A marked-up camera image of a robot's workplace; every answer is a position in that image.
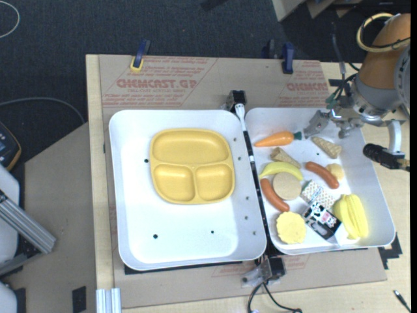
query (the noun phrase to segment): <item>round bread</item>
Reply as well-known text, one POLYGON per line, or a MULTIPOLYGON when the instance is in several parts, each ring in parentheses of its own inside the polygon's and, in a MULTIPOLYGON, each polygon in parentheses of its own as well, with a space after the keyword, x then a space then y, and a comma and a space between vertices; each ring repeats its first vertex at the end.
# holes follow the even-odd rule
POLYGON ((301 182, 293 174, 286 171, 274 176, 272 187, 283 200, 295 200, 301 194, 301 182))

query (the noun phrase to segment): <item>white cable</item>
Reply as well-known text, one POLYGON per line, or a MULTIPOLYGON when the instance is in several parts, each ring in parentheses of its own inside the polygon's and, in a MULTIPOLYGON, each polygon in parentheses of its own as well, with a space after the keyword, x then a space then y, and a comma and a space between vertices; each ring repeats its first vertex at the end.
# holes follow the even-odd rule
POLYGON ((7 32, 7 33, 5 33, 5 34, 3 34, 3 35, 0 35, 0 38, 3 38, 3 37, 6 37, 6 36, 9 36, 13 31, 15 31, 16 30, 16 28, 19 26, 19 23, 20 23, 20 14, 19 14, 19 10, 15 7, 15 6, 13 6, 13 5, 11 5, 10 3, 7 3, 6 1, 2 1, 2 0, 0 0, 0 3, 3 3, 3 4, 5 4, 6 6, 9 6, 10 8, 12 8, 15 12, 16 12, 16 14, 18 15, 18 20, 17 20, 17 22, 16 22, 16 24, 14 25, 14 27, 12 28, 12 30, 10 30, 9 32, 7 32))
POLYGON ((356 33, 356 42, 358 43, 359 47, 365 51, 368 52, 388 52, 391 50, 397 50, 402 46, 406 46, 409 45, 411 42, 410 37, 408 38, 404 38, 401 40, 398 40, 397 42, 391 43, 391 44, 385 44, 383 46, 367 46, 364 44, 363 40, 362 40, 362 34, 365 30, 365 28, 373 21, 378 20, 379 18, 387 18, 390 19, 394 17, 392 14, 389 13, 379 13, 376 15, 371 16, 370 18, 366 19, 362 25, 360 26, 360 28, 358 29, 358 32, 356 33))

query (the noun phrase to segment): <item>toy banana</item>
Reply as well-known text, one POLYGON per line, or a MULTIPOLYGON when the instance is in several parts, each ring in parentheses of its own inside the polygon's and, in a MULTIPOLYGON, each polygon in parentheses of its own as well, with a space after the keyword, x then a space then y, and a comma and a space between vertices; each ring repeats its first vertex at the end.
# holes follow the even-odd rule
POLYGON ((366 237, 369 234, 364 206, 357 195, 342 195, 333 205, 333 212, 345 225, 349 239, 366 237))
POLYGON ((349 239, 359 238, 358 231, 352 223, 346 201, 343 198, 333 204, 333 213, 345 226, 349 239))
POLYGON ((262 173, 259 174, 259 178, 261 179, 267 175, 281 173, 282 171, 293 174, 299 181, 303 180, 301 171, 296 166, 288 162, 270 162, 265 166, 262 173))

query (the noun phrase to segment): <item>wire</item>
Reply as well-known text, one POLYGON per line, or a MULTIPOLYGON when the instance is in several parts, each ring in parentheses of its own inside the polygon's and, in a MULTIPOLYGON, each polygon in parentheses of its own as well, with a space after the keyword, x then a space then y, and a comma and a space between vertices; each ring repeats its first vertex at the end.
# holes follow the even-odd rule
POLYGON ((359 68, 354 66, 352 63, 348 63, 350 67, 352 67, 355 71, 359 72, 359 68))
POLYGON ((252 292, 250 293, 249 299, 248 299, 248 313, 252 313, 252 309, 250 308, 250 305, 252 303, 253 297, 255 297, 255 294, 259 290, 259 288, 262 286, 262 283, 259 285, 256 285, 256 287, 253 288, 252 292))
POLYGON ((5 4, 6 6, 9 6, 10 8, 12 8, 15 12, 16 12, 16 14, 18 15, 18 20, 16 21, 16 24, 14 25, 14 27, 12 28, 12 30, 10 30, 9 32, 7 32, 7 33, 5 33, 5 34, 3 34, 3 35, 0 35, 0 38, 3 38, 3 37, 6 37, 6 36, 9 36, 13 31, 15 31, 16 30, 16 28, 19 26, 19 23, 20 23, 20 13, 19 13, 19 10, 15 7, 15 6, 13 6, 13 5, 11 5, 10 3, 7 3, 6 1, 2 1, 2 0, 0 0, 0 3, 3 3, 3 4, 5 4))
POLYGON ((363 33, 365 28, 373 21, 378 20, 379 18, 387 18, 390 19, 392 18, 393 15, 389 14, 389 13, 379 13, 376 14, 374 16, 371 16, 370 18, 366 19, 362 25, 359 27, 358 32, 356 33, 356 41, 359 45, 359 47, 365 51, 368 52, 387 52, 387 51, 391 51, 391 50, 397 50, 402 46, 406 46, 408 44, 410 44, 411 42, 411 37, 406 37, 403 39, 399 39, 396 42, 393 43, 389 43, 386 45, 370 45, 367 46, 364 44, 364 40, 363 40, 363 33))
POLYGON ((70 109, 72 109, 77 115, 78 117, 81 119, 81 122, 84 124, 85 120, 82 116, 82 114, 71 104, 59 100, 58 98, 53 98, 53 97, 25 97, 25 98, 18 98, 16 100, 10 100, 10 101, 6 101, 6 102, 2 102, 0 103, 0 107, 3 106, 8 106, 11 104, 16 104, 16 103, 20 103, 20 102, 28 102, 28 101, 52 101, 52 102, 57 102, 60 104, 64 104, 65 106, 69 107, 70 109))
POLYGON ((289 307, 286 307, 286 306, 280 305, 280 304, 279 304, 279 303, 275 300, 275 298, 272 296, 272 294, 270 293, 270 291, 269 291, 268 287, 266 286, 266 283, 263 283, 263 287, 265 288, 266 292, 268 293, 268 295, 269 295, 269 297, 272 299, 272 301, 275 303, 275 305, 277 305, 277 306, 279 306, 279 307, 283 308, 284 310, 289 310, 289 311, 291 311, 292 313, 302 313, 301 308, 289 308, 289 307))
POLYGON ((275 305, 277 305, 278 307, 284 309, 284 310, 288 310, 292 313, 302 313, 301 308, 289 308, 286 306, 283 306, 281 304, 279 304, 277 302, 277 300, 275 300, 275 298, 272 296, 271 292, 269 291, 268 287, 266 286, 266 282, 260 283, 259 285, 257 285, 256 287, 253 288, 252 292, 250 293, 249 299, 248 299, 248 313, 252 313, 252 309, 251 309, 251 303, 253 298, 255 297, 255 294, 258 292, 259 288, 263 285, 263 287, 265 288, 266 292, 268 293, 269 297, 272 299, 272 301, 274 302, 275 305))
POLYGON ((340 98, 340 96, 343 93, 343 90, 346 91, 346 89, 345 89, 346 83, 352 81, 356 77, 356 75, 357 75, 357 73, 354 73, 354 74, 348 76, 347 78, 342 78, 342 82, 340 83, 339 87, 334 91, 335 100, 338 100, 340 98))
POLYGON ((333 33, 332 33, 333 49, 334 49, 334 51, 336 53, 336 56, 338 58, 338 61, 339 61, 340 74, 344 78, 345 74, 346 74, 345 63, 344 63, 343 58, 341 56, 341 53, 340 53, 340 50, 339 50, 339 47, 338 47, 338 42, 336 40, 336 25, 335 25, 335 23, 333 23, 332 25, 333 25, 333 33))

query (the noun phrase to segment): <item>small box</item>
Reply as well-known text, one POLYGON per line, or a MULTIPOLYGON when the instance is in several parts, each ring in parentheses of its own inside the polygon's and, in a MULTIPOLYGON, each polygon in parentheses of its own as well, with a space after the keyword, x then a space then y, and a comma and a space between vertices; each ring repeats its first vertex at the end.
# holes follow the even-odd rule
POLYGON ((317 201, 329 210, 332 208, 336 201, 335 197, 329 194, 326 189, 324 189, 321 185, 318 185, 313 180, 310 180, 308 184, 303 188, 301 197, 307 203, 317 201))
POLYGON ((309 204, 302 216, 306 224, 323 239, 329 243, 338 243, 335 234, 341 225, 341 221, 319 201, 315 200, 309 204))

